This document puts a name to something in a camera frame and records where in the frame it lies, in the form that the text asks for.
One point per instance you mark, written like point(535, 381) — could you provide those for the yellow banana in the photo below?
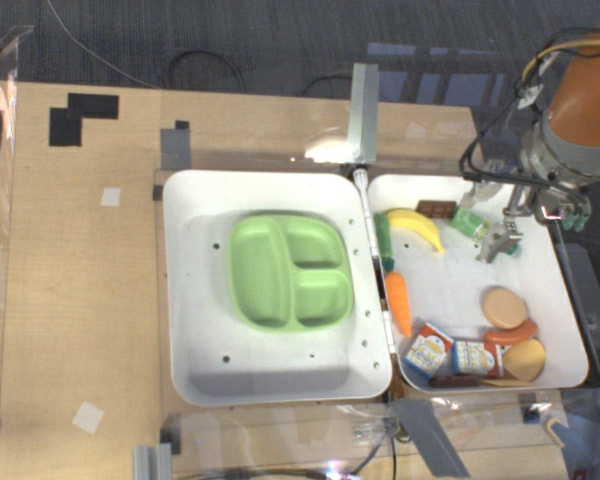
point(415, 220)

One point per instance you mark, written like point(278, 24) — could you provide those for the orange carrot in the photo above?
point(399, 298)

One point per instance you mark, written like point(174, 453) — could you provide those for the tan round biscuit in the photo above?
point(503, 308)

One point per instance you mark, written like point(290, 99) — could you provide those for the green toy vegetable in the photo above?
point(383, 235)

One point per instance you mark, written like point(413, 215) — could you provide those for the brown chocolate bar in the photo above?
point(435, 209)
point(452, 381)

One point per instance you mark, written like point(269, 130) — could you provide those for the green packet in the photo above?
point(470, 223)

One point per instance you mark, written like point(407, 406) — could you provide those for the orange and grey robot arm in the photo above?
point(587, 93)

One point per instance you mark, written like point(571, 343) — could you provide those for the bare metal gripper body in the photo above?
point(545, 168)

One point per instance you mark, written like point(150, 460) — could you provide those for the orange sausage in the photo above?
point(510, 335)

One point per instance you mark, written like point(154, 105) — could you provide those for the white plastic tray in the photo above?
point(280, 368)
point(450, 298)

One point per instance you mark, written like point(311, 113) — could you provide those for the thin black and white rod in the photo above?
point(367, 208)

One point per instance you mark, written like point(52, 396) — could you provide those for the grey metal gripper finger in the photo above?
point(481, 190)
point(500, 242)

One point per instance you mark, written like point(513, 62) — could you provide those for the green divided plate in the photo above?
point(260, 268)

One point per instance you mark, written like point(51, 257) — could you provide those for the white and orange carton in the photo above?
point(427, 350)
point(476, 359)

